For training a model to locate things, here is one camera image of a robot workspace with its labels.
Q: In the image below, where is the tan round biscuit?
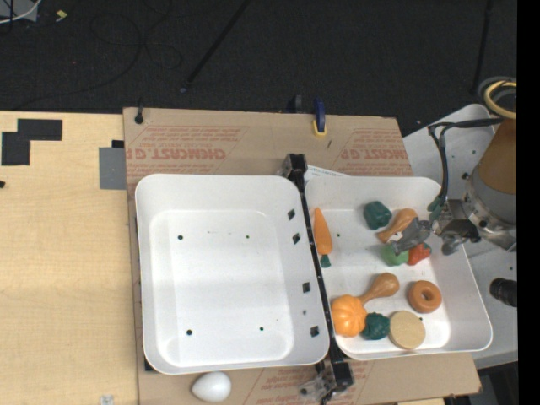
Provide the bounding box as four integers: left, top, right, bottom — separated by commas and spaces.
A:
388, 310, 427, 351

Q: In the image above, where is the brown doughnut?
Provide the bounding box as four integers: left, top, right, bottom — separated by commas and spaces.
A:
407, 279, 443, 315

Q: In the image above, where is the white plastic tray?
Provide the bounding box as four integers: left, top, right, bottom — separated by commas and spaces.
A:
134, 173, 331, 375
304, 175, 494, 361

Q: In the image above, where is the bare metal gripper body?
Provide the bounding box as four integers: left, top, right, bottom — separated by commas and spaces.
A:
430, 192, 518, 256

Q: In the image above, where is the dark green pepper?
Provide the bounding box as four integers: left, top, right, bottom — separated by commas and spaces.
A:
363, 201, 393, 231

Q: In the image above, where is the thin black rod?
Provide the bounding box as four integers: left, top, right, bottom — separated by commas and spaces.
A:
291, 170, 345, 369

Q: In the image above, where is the white paper sheet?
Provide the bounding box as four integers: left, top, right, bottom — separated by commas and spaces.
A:
305, 165, 352, 181

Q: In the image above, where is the black cylinder on white bracket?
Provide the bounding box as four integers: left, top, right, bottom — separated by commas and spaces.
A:
489, 277, 518, 308

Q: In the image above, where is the red strawberry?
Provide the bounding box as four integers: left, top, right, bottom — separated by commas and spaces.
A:
406, 242, 433, 267

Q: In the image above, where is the orange pumpkin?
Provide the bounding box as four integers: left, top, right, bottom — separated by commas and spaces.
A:
330, 294, 369, 338

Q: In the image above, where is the light green pepper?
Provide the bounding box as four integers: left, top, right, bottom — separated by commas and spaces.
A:
379, 242, 410, 267

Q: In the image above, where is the orange carrot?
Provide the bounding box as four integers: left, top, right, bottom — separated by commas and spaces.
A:
312, 207, 335, 269

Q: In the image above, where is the green broccoli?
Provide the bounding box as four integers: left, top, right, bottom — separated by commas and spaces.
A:
360, 311, 392, 342

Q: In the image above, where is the black block with thin wires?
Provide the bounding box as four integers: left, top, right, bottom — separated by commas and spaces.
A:
278, 153, 308, 181
327, 360, 355, 392

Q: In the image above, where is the tan chicken drumstick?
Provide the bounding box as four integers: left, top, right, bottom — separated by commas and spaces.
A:
358, 272, 401, 308
375, 208, 419, 245

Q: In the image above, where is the white egg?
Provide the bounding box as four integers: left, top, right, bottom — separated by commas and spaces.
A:
191, 370, 233, 403

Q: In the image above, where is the brown cardboard board red print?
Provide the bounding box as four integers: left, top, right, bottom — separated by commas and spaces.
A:
121, 106, 483, 405

